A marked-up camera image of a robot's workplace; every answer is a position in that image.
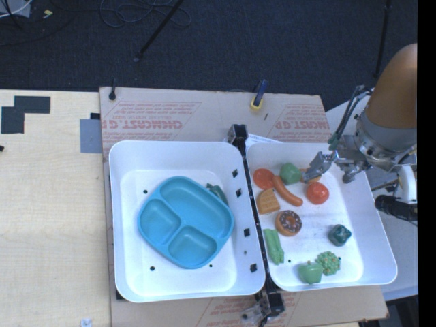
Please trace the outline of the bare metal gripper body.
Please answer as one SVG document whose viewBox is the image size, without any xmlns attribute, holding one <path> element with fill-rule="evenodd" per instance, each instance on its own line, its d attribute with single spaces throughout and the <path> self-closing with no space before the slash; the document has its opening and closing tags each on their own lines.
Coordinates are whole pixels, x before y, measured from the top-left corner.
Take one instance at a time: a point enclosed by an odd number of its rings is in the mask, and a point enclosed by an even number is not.
<svg viewBox="0 0 436 327">
<path fill-rule="evenodd" d="M 343 135 L 335 147 L 337 159 L 335 163 L 344 173 L 342 180 L 350 183 L 358 173 L 371 168 L 387 173 L 400 172 L 401 168 L 410 166 L 417 169 L 417 157 L 412 148 L 405 151 L 391 151 L 374 142 L 367 136 Z"/>
</svg>

